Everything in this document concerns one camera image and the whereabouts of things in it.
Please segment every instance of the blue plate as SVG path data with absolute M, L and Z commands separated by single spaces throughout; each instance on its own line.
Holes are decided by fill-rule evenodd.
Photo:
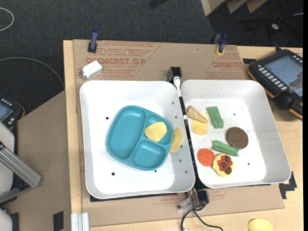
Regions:
M 167 133 L 159 142 L 154 142 L 145 136 L 144 130 L 160 121 L 165 123 Z M 166 119 L 150 110 L 130 105 L 116 115 L 107 136 L 107 150 L 123 163 L 153 170 L 164 163 L 172 138 L 173 129 Z

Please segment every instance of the white tray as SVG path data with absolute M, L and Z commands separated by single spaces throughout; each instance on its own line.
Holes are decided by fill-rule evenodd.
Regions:
M 217 106 L 224 121 L 215 129 L 210 122 L 206 135 L 191 130 L 192 146 L 201 182 L 209 188 L 234 187 L 285 182 L 291 176 L 290 166 L 278 134 L 263 87 L 252 80 L 187 80 L 181 86 L 185 106 L 208 114 L 206 108 Z M 212 149 L 213 140 L 226 144 L 226 131 L 240 127 L 248 135 L 248 146 L 231 156 L 234 171 L 220 177 L 211 167 L 197 160 L 201 148 Z
M 164 81 L 88 81 L 80 89 L 86 186 L 99 199 L 179 193 L 195 182 L 193 163 L 177 91 Z M 157 170 L 145 171 L 113 158 L 106 138 L 116 114 L 136 105 L 167 119 L 184 135 L 182 148 L 169 153 Z

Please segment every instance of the cable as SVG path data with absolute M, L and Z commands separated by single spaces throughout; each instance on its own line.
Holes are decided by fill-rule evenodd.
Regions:
M 65 85 L 63 83 L 63 81 L 61 80 L 60 76 L 57 74 L 56 71 L 54 71 L 50 66 L 48 66 L 47 64 L 39 61 L 39 60 L 36 60 L 36 59 L 33 59 L 33 58 L 27 58 L 27 57 L 9 57 L 9 58 L 4 58 L 4 59 L 1 59 L 0 60 L 0 63 L 2 62 L 5 62 L 5 61 L 10 61 L 10 60 L 28 60 L 28 61 L 32 61 L 32 62 L 36 62 L 36 63 L 39 63 L 39 64 L 42 64 L 43 66 L 47 67 L 48 69 L 50 69 L 59 79 L 59 81 L 61 82 L 62 86 L 63 86 L 63 89 L 65 89 Z
M 185 218 L 187 217 L 187 215 L 192 211 L 194 212 L 194 214 L 197 216 L 197 218 L 206 226 L 210 227 L 210 228 L 215 228 L 215 229 L 220 229 L 221 231 L 223 231 L 223 229 L 219 226 L 213 226 L 213 225 L 209 225 L 209 224 L 206 224 L 204 221 L 202 221 L 202 219 L 198 216 L 198 214 L 196 213 L 196 211 L 200 211 L 200 210 L 203 210 L 205 207 L 205 205 L 203 205 L 202 207 L 194 207 L 192 209 L 190 209 L 189 211 L 186 212 L 186 214 L 182 217 L 182 220 L 181 220 L 181 231 L 184 231 L 184 227 L 183 227 L 183 223 L 184 223 L 184 220 Z
M 14 15 L 13 15 L 13 13 L 11 11 L 9 11 L 9 10 L 7 10 L 5 8 L 1 8 L 0 7 L 0 10 L 4 10 L 4 11 L 8 12 L 12 16 L 11 23 L 7 27 L 0 29 L 0 32 L 1 32 L 1 31 L 4 31 L 5 29 L 8 29 L 14 23 Z

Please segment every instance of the black floor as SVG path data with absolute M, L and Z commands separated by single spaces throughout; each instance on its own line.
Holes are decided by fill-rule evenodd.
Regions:
M 269 0 L 254 13 L 243 5 L 230 14 L 226 3 L 208 17 L 200 0 L 0 0 L 0 93 L 31 112 L 63 90 L 63 40 L 90 39 L 93 26 L 107 40 L 176 43 L 211 42 L 227 33 L 228 44 L 303 47 L 303 0 Z M 261 18 L 284 18 L 280 31 L 271 31 Z M 240 24 L 241 20 L 258 19 Z

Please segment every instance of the tomato slice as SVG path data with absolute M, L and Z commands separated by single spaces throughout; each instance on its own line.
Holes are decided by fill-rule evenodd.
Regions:
M 203 166 L 212 166 L 215 154 L 207 148 L 200 149 L 198 151 L 198 160 Z

